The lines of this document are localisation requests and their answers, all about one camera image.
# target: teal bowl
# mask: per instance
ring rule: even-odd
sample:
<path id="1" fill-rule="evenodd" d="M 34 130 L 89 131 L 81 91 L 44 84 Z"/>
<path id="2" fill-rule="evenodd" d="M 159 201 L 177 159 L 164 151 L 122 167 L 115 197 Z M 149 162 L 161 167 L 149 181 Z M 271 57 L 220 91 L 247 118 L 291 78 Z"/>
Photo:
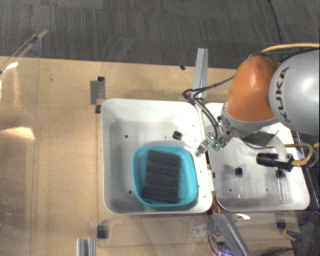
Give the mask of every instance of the teal bowl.
<path id="1" fill-rule="evenodd" d="M 160 151 L 180 157 L 177 202 L 160 202 L 142 197 L 145 183 L 148 151 Z M 198 182 L 192 155 L 181 146 L 146 145 L 138 148 L 132 156 L 132 176 L 135 195 L 141 203 L 150 207 L 179 207 L 191 204 L 198 196 Z"/>

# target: white plastic tray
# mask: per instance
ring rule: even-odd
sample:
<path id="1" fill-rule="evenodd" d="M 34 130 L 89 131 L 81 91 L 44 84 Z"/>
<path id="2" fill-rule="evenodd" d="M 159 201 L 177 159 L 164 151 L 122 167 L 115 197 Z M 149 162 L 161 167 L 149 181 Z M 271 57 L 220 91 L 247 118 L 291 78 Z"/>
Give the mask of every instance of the white plastic tray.
<path id="1" fill-rule="evenodd" d="M 206 107 L 215 116 L 220 116 L 222 103 L 208 103 Z M 206 131 L 212 128 L 205 119 Z M 281 123 L 265 127 L 265 132 L 276 133 L 284 144 L 292 144 L 290 130 Z M 295 148 L 287 151 L 298 159 Z M 246 146 L 240 139 L 233 138 L 223 150 L 209 150 L 211 169 L 215 174 L 213 185 L 217 200 L 223 208 L 234 212 L 254 211 L 289 211 L 304 210 L 310 204 L 310 195 L 301 168 L 294 167 L 286 172 L 286 183 L 289 193 L 287 202 L 280 201 L 276 168 L 264 167 L 256 163 L 259 152 L 274 151 L 271 149 L 255 150 Z M 244 198 L 239 198 L 235 168 L 243 169 Z"/>
<path id="2" fill-rule="evenodd" d="M 186 102 L 136 99 L 106 100 L 101 108 L 103 143 L 103 190 L 106 207 L 115 214 L 203 213 L 212 205 L 205 156 L 194 160 L 199 184 L 198 197 L 192 205 L 152 208 L 142 204 L 135 195 L 132 178 L 132 155 L 149 144 L 180 145 L 174 131 L 203 139 L 197 110 Z"/>

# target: yellow hose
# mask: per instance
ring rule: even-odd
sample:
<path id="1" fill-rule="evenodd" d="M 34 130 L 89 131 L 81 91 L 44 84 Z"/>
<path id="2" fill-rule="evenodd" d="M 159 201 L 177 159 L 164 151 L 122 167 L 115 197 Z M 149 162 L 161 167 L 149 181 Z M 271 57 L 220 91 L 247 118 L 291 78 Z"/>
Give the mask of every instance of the yellow hose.
<path id="1" fill-rule="evenodd" d="M 279 44 L 279 45 L 274 45 L 274 46 L 270 46 L 266 49 L 263 49 L 262 52 L 268 52 L 268 51 L 277 50 L 277 49 L 294 48 L 294 47 L 320 48 L 320 44 L 319 43 L 308 43 L 308 42 Z"/>
<path id="2" fill-rule="evenodd" d="M 306 156 L 305 159 L 293 160 L 291 162 L 291 164 L 295 167 L 300 167 L 300 166 L 306 165 L 308 163 L 308 161 L 310 160 L 310 158 L 312 157 L 312 154 L 314 152 L 314 148 L 312 147 L 312 145 L 310 145 L 308 143 L 286 144 L 285 146 L 287 148 L 292 148 L 292 147 L 308 147 L 309 148 L 309 154 Z"/>

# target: black sponge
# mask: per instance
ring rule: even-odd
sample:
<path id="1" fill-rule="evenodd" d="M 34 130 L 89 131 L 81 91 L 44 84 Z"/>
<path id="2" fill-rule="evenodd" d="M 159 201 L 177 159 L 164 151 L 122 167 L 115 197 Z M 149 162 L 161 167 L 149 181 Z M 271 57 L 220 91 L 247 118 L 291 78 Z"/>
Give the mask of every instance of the black sponge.
<path id="1" fill-rule="evenodd" d="M 149 150 L 142 197 L 166 203 L 177 203 L 180 157 Z"/>

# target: gray carpet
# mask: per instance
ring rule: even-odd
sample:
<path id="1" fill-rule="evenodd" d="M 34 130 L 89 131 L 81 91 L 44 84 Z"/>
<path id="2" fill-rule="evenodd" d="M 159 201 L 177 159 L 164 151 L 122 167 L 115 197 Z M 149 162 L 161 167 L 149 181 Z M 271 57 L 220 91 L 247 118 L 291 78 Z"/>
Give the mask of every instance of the gray carpet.
<path id="1" fill-rule="evenodd" d="M 49 30 L 43 58 L 194 66 L 197 48 L 205 47 L 209 66 L 222 68 L 281 41 L 319 42 L 319 0 L 270 3 L 0 0 L 0 55 L 11 55 L 39 29 Z"/>

